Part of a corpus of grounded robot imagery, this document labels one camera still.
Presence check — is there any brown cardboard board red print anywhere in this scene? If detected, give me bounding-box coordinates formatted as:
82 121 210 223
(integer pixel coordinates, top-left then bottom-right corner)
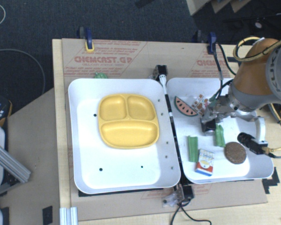
61 38 269 216

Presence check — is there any red watermelon slice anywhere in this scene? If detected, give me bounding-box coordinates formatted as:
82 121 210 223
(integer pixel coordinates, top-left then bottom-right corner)
173 95 200 118

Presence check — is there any white yellow red carton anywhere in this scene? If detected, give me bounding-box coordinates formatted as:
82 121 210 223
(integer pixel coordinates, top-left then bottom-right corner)
194 148 215 177

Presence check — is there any white plastic tray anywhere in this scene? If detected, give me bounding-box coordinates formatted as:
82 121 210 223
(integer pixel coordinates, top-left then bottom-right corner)
67 78 182 195
165 77 275 185

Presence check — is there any black cylinder on white bracket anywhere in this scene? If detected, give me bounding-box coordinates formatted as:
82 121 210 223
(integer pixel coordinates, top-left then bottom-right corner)
237 116 270 155

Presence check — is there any black can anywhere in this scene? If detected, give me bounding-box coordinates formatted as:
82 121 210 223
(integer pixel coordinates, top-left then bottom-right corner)
200 119 217 136

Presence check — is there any brown and white patterned packet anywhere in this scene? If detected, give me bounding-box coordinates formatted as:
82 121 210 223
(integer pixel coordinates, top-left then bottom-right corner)
191 93 212 116

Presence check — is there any thin black and white rod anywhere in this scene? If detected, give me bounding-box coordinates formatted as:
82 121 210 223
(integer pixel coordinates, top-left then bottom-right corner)
159 75 186 185

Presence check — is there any green celery stick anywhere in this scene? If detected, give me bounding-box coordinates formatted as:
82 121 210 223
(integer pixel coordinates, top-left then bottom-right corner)
186 135 200 163
214 124 226 148

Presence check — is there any brown round biscuit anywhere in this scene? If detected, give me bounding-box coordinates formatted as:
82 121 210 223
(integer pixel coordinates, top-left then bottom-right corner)
223 141 247 165

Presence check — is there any yellow divided plate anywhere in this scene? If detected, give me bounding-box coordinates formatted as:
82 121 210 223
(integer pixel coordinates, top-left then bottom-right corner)
97 93 160 150

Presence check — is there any black block with thin wires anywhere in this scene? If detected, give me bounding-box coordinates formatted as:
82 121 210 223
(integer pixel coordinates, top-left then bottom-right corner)
162 185 195 208
152 64 168 81

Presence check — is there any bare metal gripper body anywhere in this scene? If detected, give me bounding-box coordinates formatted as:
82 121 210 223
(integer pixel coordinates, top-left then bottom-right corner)
207 96 259 122

